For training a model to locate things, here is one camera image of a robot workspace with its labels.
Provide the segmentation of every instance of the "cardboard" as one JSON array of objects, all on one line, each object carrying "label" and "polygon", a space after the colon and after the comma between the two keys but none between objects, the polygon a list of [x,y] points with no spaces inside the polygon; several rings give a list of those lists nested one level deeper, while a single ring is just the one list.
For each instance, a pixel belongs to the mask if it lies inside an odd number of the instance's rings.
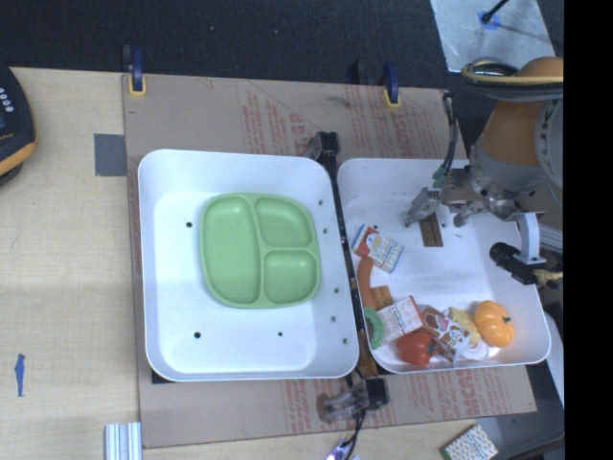
[{"label": "cardboard", "polygon": [[[302,155],[317,131],[336,131],[339,163],[352,157],[443,158],[443,91],[401,88],[390,109],[371,85],[147,76],[145,96],[123,77],[138,387],[146,449],[353,429],[327,424],[322,397],[343,379],[170,383],[145,354],[137,168],[150,151],[187,149]],[[456,157],[465,158],[462,143]],[[525,366],[388,375],[390,403],[364,427],[398,426],[535,411]]]}]

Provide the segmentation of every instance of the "green plate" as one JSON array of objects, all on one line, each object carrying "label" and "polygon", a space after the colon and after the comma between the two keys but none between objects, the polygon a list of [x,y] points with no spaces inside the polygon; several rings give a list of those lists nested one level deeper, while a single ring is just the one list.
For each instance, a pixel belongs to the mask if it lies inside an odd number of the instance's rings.
[{"label": "green plate", "polygon": [[198,237],[204,280],[225,305],[288,307],[309,300],[319,288],[315,226],[293,199],[218,195],[202,209]]}]

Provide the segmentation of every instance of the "wooden table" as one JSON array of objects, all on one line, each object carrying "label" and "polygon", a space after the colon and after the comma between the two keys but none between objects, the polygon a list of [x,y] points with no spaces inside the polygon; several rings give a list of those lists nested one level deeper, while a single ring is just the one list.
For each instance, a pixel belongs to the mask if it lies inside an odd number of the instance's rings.
[{"label": "wooden table", "polygon": [[[126,182],[96,176],[94,163],[95,134],[124,134],[121,74],[13,72],[40,140],[0,189],[0,458],[100,460],[105,425],[139,421]],[[439,459],[438,447],[472,424],[365,429],[354,454]],[[143,458],[323,459],[338,439],[148,449]]]}]

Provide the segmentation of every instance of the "black device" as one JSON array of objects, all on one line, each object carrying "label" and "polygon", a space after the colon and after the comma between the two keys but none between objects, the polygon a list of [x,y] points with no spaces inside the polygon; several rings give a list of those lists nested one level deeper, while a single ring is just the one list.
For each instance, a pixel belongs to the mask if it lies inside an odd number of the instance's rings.
[{"label": "black device", "polygon": [[26,95],[11,69],[0,61],[0,186],[21,171],[37,143]]}]

